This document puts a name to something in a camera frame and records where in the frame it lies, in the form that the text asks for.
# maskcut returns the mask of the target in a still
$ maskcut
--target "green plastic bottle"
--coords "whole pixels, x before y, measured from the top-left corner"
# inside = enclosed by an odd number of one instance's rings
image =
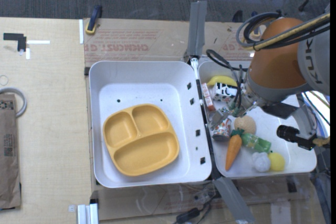
[[[254,149],[256,152],[266,152],[268,153],[271,149],[272,143],[261,139],[255,134],[243,133],[241,136],[243,145]]]

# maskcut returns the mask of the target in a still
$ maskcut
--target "toy carrot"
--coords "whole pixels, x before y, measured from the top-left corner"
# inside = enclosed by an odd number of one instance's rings
[[[229,140],[229,145],[227,147],[226,152],[226,163],[225,163],[225,170],[228,171],[235,158],[237,157],[237,154],[241,148],[241,145],[243,141],[241,140],[240,132],[234,132],[234,130],[231,133],[231,137]]]

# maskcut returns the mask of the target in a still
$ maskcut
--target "brown ball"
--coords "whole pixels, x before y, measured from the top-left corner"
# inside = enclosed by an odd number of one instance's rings
[[[256,134],[257,125],[251,116],[245,115],[242,118],[238,117],[235,119],[234,127],[243,129],[244,133]]]

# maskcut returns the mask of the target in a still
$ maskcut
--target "orange plate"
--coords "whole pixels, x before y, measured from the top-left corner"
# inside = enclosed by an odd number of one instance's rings
[[[116,168],[139,176],[173,162],[180,151],[176,133],[156,105],[142,104],[110,115],[103,136]]]

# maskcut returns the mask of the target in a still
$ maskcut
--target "yellow banana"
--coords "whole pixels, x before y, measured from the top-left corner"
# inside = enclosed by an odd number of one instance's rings
[[[207,85],[208,86],[213,86],[218,82],[226,84],[226,85],[237,87],[237,83],[233,78],[231,78],[229,76],[219,76],[219,75],[212,77],[210,79],[210,81],[207,83]]]

